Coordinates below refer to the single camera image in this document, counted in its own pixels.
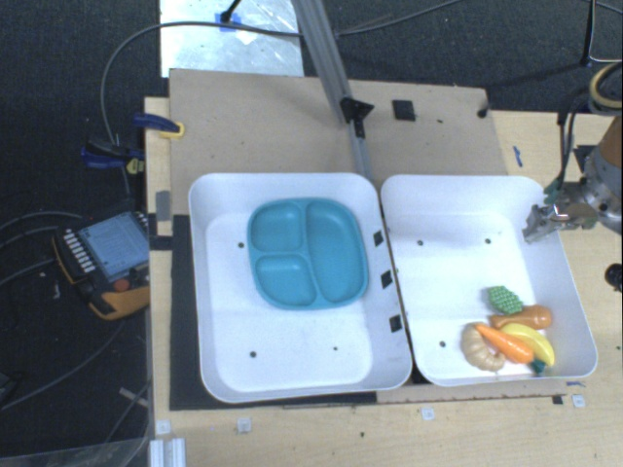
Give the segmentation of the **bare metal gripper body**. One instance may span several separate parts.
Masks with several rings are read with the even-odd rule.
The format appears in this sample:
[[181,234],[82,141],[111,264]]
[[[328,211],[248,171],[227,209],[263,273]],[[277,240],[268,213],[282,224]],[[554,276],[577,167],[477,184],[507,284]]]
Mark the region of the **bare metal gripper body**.
[[604,184],[565,183],[553,204],[552,220],[565,229],[589,230],[601,224],[622,234],[622,205]]

